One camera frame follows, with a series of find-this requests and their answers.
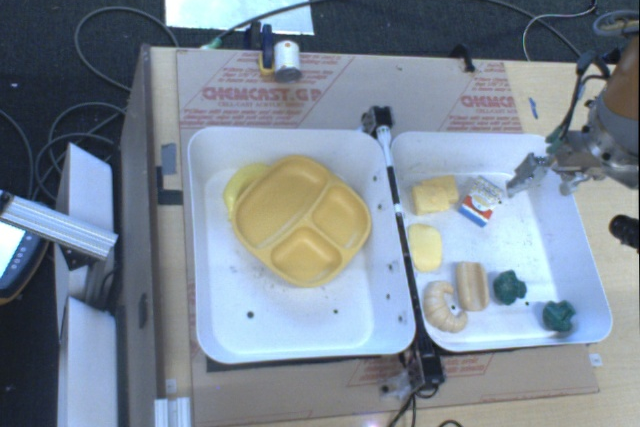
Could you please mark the yellow divided plate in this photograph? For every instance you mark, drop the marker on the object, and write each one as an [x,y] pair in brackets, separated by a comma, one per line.
[300,220]

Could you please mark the beige croissant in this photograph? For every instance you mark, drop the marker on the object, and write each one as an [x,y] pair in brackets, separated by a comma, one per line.
[442,310]

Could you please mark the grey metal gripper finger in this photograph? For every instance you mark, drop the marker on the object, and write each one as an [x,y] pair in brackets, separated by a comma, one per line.
[518,184]
[533,163]

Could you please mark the pale yellow biscuit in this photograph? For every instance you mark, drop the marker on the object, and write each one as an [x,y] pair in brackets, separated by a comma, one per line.
[425,247]

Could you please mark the green broccoli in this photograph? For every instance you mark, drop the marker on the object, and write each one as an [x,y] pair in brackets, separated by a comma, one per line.
[509,287]
[558,316]

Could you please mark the brown cardboard board red print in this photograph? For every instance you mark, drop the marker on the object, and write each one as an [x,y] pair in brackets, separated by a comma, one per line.
[420,90]

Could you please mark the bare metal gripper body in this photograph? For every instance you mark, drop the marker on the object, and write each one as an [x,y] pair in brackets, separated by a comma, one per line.
[582,158]

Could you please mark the red white blue carton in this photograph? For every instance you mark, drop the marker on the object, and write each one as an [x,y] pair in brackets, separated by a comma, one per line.
[479,202]

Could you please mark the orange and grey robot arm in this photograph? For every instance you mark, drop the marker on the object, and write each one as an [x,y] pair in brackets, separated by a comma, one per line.
[624,85]

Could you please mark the white plastic tray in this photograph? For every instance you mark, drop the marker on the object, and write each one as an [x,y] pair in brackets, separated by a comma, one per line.
[530,245]
[280,315]

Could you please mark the small white can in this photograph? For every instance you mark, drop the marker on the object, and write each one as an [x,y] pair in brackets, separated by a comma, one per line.
[286,60]

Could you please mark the thin black and white rod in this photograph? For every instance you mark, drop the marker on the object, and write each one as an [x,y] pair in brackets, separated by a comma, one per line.
[398,210]

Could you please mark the yellow bowl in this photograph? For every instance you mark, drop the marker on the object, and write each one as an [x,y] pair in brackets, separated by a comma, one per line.
[239,182]

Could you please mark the beige hot dog bun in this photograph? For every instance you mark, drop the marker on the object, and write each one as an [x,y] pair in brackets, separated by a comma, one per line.
[472,286]

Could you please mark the yellow cheese block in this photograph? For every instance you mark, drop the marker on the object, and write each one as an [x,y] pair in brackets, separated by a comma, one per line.
[432,196]

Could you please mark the black cylinder on white bracket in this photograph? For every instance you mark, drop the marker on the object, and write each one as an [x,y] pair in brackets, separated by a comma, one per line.
[627,229]

